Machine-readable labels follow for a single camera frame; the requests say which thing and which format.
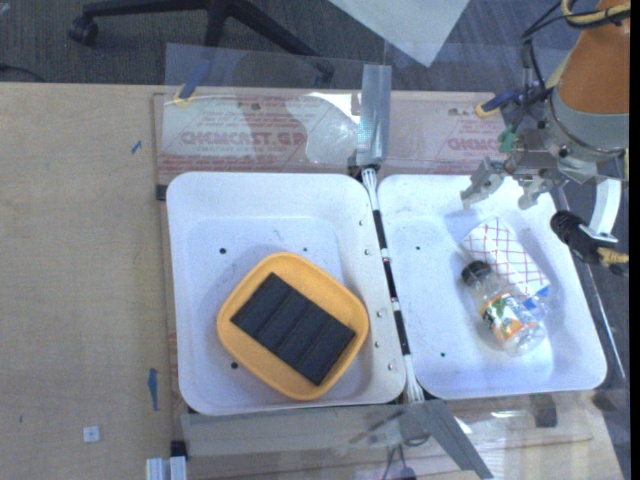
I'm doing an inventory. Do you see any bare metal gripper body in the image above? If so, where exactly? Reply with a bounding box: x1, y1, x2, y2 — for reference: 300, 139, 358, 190
502, 123, 599, 186

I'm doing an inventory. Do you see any white packet red crosshatch print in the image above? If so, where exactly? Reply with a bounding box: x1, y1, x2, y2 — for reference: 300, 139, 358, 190
460, 216, 551, 299

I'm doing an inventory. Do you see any clear plastic bottle orange label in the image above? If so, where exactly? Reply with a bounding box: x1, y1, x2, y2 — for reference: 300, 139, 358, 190
460, 260, 550, 358

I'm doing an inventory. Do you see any white plastic tray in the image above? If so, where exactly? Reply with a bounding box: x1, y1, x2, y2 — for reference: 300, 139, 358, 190
377, 173, 609, 401
165, 170, 407, 417

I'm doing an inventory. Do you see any brown cardboard board red print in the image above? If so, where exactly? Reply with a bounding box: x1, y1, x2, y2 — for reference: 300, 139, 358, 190
151, 91, 596, 458

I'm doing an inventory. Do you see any dark chocolate bar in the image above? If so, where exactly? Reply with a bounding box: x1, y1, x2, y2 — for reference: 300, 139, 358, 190
229, 272, 357, 387

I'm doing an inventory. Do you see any yellow plate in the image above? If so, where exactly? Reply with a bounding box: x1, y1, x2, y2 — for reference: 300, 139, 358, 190
216, 251, 371, 402

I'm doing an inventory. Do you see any black office chair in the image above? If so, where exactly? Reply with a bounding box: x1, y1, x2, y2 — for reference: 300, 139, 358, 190
68, 0, 349, 88

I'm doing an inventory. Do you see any black cylinder on white bracket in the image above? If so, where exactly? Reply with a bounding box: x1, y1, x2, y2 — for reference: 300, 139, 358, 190
549, 176, 624, 264

